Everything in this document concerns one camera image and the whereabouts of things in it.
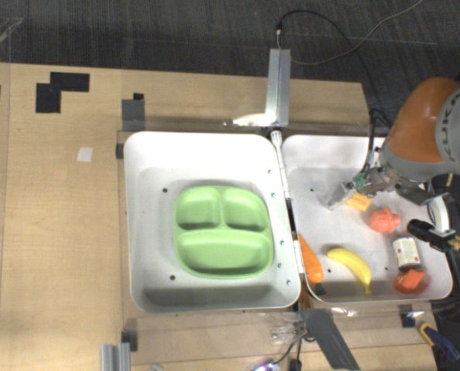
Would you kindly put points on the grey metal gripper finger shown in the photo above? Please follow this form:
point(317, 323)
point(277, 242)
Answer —
point(339, 198)

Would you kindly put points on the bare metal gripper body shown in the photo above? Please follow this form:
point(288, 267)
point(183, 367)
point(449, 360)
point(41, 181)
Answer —
point(380, 180)

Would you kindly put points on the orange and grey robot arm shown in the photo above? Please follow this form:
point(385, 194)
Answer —
point(419, 130)

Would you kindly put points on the yellow block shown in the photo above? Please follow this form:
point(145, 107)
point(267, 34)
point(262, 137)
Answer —
point(360, 203)

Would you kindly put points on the white plastic tray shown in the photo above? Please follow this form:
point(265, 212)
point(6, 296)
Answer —
point(341, 230)
point(148, 222)

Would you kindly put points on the orange-red lumpy toy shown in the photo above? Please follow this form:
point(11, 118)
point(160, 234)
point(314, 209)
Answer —
point(382, 220)

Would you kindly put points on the thin black and white rod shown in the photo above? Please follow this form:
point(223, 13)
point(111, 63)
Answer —
point(283, 168)

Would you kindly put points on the yellow banana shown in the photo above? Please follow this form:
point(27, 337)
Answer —
point(351, 262)

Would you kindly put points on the orange carrot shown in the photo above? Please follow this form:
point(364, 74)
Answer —
point(311, 261)

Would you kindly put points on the white patterned can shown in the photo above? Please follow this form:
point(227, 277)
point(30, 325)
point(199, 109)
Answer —
point(406, 251)

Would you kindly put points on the orange carton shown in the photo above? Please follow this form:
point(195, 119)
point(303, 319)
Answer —
point(407, 281)

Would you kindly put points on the green divided plate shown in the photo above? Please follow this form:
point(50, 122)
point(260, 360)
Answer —
point(222, 249)

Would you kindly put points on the black cylinder on white bracket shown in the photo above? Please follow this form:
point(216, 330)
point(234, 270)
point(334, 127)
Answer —
point(423, 229)

